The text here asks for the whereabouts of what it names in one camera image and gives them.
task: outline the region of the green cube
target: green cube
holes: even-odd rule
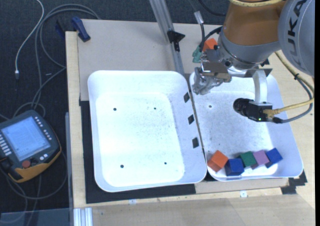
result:
[[[251,151],[242,153],[238,158],[242,160],[244,168],[248,168],[257,164],[255,156]]]

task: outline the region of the empty white tray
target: empty white tray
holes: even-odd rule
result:
[[[207,173],[186,79],[99,70],[88,78],[94,177],[107,192],[197,183]]]
[[[194,83],[194,73],[189,78]],[[273,108],[284,106],[276,79],[267,77],[267,102]],[[208,167],[210,175],[219,181],[248,180],[261,178],[297,177],[302,173],[303,163],[289,123],[256,122],[240,115],[233,109],[237,98],[255,99],[252,78],[233,77],[230,83],[223,83],[211,89],[206,95],[192,93],[194,107],[206,158],[221,151],[229,159],[245,152],[277,148],[283,160],[273,166],[246,170],[241,176],[226,176],[225,169],[215,172]],[[282,112],[277,115],[287,119]]]

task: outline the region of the table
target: table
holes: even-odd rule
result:
[[[170,49],[166,47],[161,35],[158,33],[158,25],[155,22],[127,22],[127,21],[104,21],[104,20],[83,20],[87,32],[95,37],[92,38],[97,44],[101,42],[108,47],[102,52],[112,54],[118,59],[121,55],[126,55],[130,51],[137,52],[141,56],[149,55],[157,51],[159,54],[168,55],[166,60],[170,60],[170,54],[166,53]],[[104,25],[104,28],[110,30],[108,36],[96,34],[97,26]],[[211,31],[216,26],[206,25],[206,32]],[[189,55],[193,51],[200,40],[199,26],[196,24],[174,24],[177,32],[186,35],[186,38],[180,42],[181,57],[186,74],[190,74],[194,70],[192,58]],[[121,39],[123,46],[117,46],[117,42]],[[195,184],[196,194],[187,196],[169,196],[155,197],[136,200],[121,200],[103,203],[86,203],[85,192],[85,174],[84,159],[82,145],[82,120],[81,108],[79,100],[88,100],[88,91],[86,90],[86,78],[92,70],[117,70],[133,67],[133,69],[157,70],[157,66],[167,67],[173,70],[173,64],[166,63],[160,56],[153,56],[150,62],[137,61],[115,61],[114,65],[105,66],[95,64],[90,59],[90,65],[84,67],[83,47],[81,40],[77,37],[76,32],[68,31],[66,33],[66,60],[67,60],[67,81],[68,81],[68,101],[69,101],[69,132],[70,132],[70,153],[71,153],[71,172],[72,172],[72,203],[75,208],[75,214],[81,216],[86,213],[87,219],[92,220],[94,225],[103,225],[105,220],[108,225],[148,225],[152,221],[153,225],[163,225],[163,220],[171,220],[174,225],[186,225],[188,219],[194,218],[196,224],[206,224],[211,219],[219,220],[228,225],[230,220],[240,223],[239,225],[251,225],[253,222],[260,220],[257,212],[265,211],[270,215],[276,216],[279,222],[287,222],[288,220],[301,220],[304,222],[312,222],[315,219],[315,166],[314,166],[314,111],[310,115],[306,115],[302,119],[291,122],[293,134],[295,136],[302,161],[304,163],[304,171],[308,180],[307,186],[297,187],[298,195],[283,195],[283,187],[288,187],[290,179],[273,178],[273,179],[253,179],[242,181],[210,181],[199,182]],[[97,51],[90,51],[91,56],[99,54]],[[291,74],[279,62],[273,54],[269,58],[272,65],[272,75],[277,79],[283,103],[289,105],[298,103],[307,99],[304,91],[294,82]],[[288,117],[295,115],[296,111],[288,111]],[[285,207],[285,213],[279,212],[277,208]],[[126,216],[130,216],[130,222],[125,220]],[[272,219],[268,222],[277,225]]]

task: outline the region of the block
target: block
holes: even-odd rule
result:
[[[224,155],[221,151],[217,150],[208,160],[207,165],[215,172],[218,172],[225,166],[227,161],[228,157]]]
[[[264,166],[265,164],[269,163],[270,160],[268,159],[266,152],[262,149],[253,153],[253,156],[256,160],[256,164],[252,165],[252,169],[256,169],[258,167]]]
[[[280,155],[279,151],[277,150],[277,148],[273,148],[273,149],[267,151],[265,154],[269,159],[269,162],[265,164],[265,166],[267,168],[271,167],[272,165],[278,163],[279,161],[281,161],[283,159],[282,156]]]
[[[224,166],[226,176],[239,176],[244,171],[244,164],[241,158],[230,158]]]
[[[255,165],[257,163],[257,161],[251,151],[240,154],[238,158],[242,160],[243,166],[245,168],[252,167],[253,165]]]

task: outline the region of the blue cube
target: blue cube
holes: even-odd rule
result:
[[[267,168],[271,167],[272,165],[278,163],[279,161],[281,161],[283,159],[282,156],[280,155],[279,151],[276,148],[273,148],[273,149],[267,151],[265,154],[269,159],[269,162],[265,164],[265,166]]]
[[[224,166],[226,176],[239,176],[244,171],[244,164],[241,158],[230,158]]]

